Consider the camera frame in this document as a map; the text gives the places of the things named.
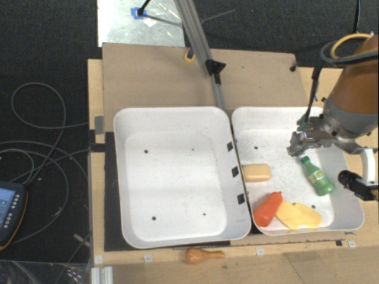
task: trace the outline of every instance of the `green bottle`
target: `green bottle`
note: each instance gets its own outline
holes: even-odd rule
[[[305,156],[300,161],[305,165],[307,169],[307,177],[316,187],[320,196],[326,195],[334,190],[334,186],[329,182],[323,171],[310,163],[308,156]]]

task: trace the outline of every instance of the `transparent plastic sheet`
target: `transparent plastic sheet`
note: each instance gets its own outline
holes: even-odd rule
[[[0,284],[87,284],[88,264],[0,261]]]
[[[98,0],[98,46],[127,43],[184,47],[183,27],[174,1],[151,0],[146,7],[150,18],[135,18],[132,9],[136,11],[144,2]]]

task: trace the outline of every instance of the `white tray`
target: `white tray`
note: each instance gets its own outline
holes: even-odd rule
[[[222,110],[127,108],[115,116],[114,134],[121,226],[130,245],[232,240],[250,231],[230,122]]]
[[[254,211],[274,191],[281,191],[283,200],[314,206],[323,217],[318,228],[291,230],[276,217],[269,226],[259,227],[268,235],[307,233],[313,231],[354,230],[364,221],[359,199],[338,182],[341,170],[348,169],[341,149],[309,149],[305,152],[311,162],[324,171],[335,190],[319,196],[305,175],[300,158],[287,153],[290,138],[296,130],[296,121],[305,113],[305,108],[254,108],[242,107],[232,115],[233,130],[240,163],[266,163],[271,168],[272,178],[266,182],[246,183],[250,205]],[[313,108],[311,116],[322,113]]]

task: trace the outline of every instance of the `black bracket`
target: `black bracket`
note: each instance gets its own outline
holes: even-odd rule
[[[220,72],[224,69],[226,64],[218,62],[218,61],[214,61],[212,59],[208,59],[207,61],[205,61],[205,66],[207,67],[209,75],[214,75],[216,84],[220,85],[221,84]]]

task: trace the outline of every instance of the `device screen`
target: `device screen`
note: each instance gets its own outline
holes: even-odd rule
[[[4,222],[5,216],[12,203],[15,191],[0,188],[0,228]]]

